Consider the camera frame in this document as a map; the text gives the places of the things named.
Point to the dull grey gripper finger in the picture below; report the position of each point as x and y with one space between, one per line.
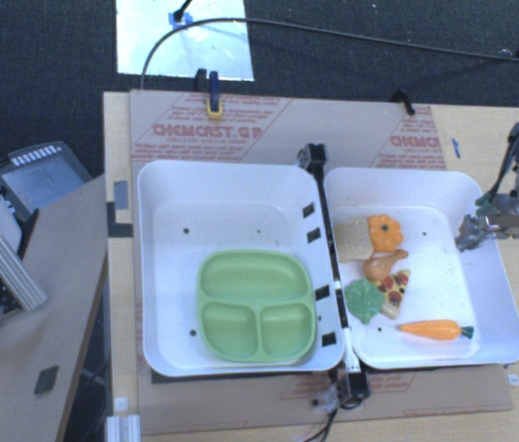
464 241
475 223

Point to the white plastic tray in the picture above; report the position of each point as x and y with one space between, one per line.
443 270
222 219

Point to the orange pumpkin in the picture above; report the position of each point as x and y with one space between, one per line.
384 235

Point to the pizza slice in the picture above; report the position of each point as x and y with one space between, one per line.
395 293

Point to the brown chicken drumstick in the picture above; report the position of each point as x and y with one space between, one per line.
379 267

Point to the orange carrot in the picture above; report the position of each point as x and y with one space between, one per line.
430 329

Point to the beige bread slice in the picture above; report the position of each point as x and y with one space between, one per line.
350 244

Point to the green lettuce leaf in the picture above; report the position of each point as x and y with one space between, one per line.
363 299

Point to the thin black and white rod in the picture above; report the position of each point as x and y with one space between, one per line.
331 247

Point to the green divided plate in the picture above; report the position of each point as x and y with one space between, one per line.
250 274

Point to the brown cardboard board red print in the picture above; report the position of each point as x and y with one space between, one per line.
259 122

